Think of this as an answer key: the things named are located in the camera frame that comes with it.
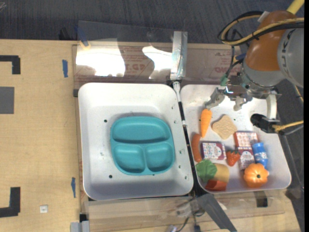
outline toy bread slice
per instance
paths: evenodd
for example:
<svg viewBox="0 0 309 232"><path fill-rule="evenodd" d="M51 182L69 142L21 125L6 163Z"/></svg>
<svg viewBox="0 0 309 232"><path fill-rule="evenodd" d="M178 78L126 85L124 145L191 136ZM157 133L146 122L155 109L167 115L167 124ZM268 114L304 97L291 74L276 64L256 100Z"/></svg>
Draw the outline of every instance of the toy bread slice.
<svg viewBox="0 0 309 232"><path fill-rule="evenodd" d="M211 128L223 140L228 139L230 135L237 131L237 127L228 115L224 115L219 121L214 122Z"/></svg>

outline toy pumpkin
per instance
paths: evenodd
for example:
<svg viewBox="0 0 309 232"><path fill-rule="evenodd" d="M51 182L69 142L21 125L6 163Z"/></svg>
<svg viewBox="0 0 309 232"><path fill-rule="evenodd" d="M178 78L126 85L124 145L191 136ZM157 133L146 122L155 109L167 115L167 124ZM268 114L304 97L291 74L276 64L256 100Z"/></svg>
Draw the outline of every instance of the toy pumpkin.
<svg viewBox="0 0 309 232"><path fill-rule="evenodd" d="M269 172L260 163L252 163L245 169L243 178L251 188L259 188L267 182Z"/></svg>

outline wooden table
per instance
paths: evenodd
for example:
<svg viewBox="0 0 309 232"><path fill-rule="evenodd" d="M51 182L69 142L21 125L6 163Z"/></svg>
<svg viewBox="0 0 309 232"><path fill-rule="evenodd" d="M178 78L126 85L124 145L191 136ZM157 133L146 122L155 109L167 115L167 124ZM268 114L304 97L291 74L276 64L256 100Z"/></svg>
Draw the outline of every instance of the wooden table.
<svg viewBox="0 0 309 232"><path fill-rule="evenodd" d="M0 62L0 87L14 87L14 114L0 114L0 208L20 187L18 216L0 218L0 231L70 231L81 210L70 41L0 40L0 55L18 55L21 74ZM68 77L63 62L68 62ZM75 178L76 196L71 186ZM299 231L292 204L280 192L283 213L231 219L238 231ZM48 205L47 213L40 206ZM201 222L203 231L218 229ZM164 231L164 227L134 231Z"/></svg>

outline toy soda can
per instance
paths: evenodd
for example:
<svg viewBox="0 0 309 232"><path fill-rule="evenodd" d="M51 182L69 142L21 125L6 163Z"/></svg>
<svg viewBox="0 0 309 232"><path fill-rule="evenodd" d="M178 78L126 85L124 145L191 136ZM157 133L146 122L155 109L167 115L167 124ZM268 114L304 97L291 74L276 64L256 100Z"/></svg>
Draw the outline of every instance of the toy soda can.
<svg viewBox="0 0 309 232"><path fill-rule="evenodd" d="M260 163L267 169L268 158L264 148L264 143L255 143L252 145L255 163Z"/></svg>

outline teal plate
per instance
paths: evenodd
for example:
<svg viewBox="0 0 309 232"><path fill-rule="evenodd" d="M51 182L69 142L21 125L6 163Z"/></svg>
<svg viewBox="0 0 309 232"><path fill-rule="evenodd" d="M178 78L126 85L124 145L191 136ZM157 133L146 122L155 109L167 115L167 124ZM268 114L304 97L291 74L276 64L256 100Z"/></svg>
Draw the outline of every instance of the teal plate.
<svg viewBox="0 0 309 232"><path fill-rule="evenodd" d="M150 116L124 117L111 128L112 157L125 174L161 174L175 161L175 148L169 126Z"/></svg>

